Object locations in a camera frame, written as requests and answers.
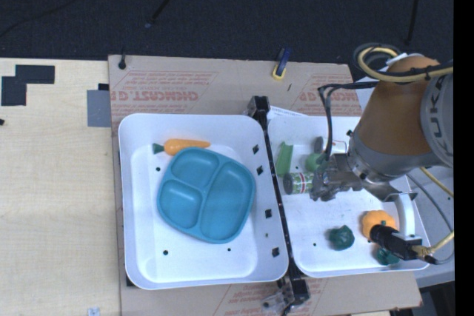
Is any white paper sheet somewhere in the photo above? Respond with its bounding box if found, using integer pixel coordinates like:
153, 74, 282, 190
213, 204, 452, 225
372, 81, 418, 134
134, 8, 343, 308
269, 105, 309, 120

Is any white plastic tray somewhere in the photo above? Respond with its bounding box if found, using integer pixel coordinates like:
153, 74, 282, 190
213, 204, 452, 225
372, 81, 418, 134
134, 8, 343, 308
118, 112, 290, 290
266, 114, 433, 279

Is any white bottle with grey cap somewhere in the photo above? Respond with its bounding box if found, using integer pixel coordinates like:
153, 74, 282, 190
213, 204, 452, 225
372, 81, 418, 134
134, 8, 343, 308
314, 136, 350, 157

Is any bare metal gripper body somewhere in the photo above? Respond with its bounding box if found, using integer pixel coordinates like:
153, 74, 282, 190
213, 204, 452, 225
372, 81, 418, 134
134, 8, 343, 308
324, 153, 401, 203

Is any blue divided plate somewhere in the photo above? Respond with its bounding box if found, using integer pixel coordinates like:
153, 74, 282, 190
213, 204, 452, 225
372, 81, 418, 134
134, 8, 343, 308
156, 147, 257, 245

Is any green curved toy piece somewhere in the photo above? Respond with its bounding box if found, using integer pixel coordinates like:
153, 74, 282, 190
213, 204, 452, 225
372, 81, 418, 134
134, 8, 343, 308
275, 141, 295, 177

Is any black cylinder on white bracket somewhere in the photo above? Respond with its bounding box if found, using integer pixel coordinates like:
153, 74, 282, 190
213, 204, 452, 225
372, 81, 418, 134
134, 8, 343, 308
369, 192, 424, 262

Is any brown cardboard board red print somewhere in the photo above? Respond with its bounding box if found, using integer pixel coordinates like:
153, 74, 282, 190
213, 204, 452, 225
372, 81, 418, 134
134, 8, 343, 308
107, 54, 423, 316

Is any green broccoli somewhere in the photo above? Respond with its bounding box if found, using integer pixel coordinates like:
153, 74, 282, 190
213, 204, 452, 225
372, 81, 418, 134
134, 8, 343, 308
325, 224, 356, 252
376, 247, 401, 266

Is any orange carrot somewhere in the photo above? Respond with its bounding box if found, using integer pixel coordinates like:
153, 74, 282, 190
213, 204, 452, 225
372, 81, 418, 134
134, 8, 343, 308
152, 138, 212, 157

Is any orange pumpkin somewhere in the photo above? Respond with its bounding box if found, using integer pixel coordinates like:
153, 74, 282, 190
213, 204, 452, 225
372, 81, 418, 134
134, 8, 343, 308
361, 209, 398, 239

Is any small can with grey lid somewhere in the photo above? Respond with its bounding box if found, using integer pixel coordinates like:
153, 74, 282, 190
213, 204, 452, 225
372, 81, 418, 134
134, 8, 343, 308
282, 170, 316, 196

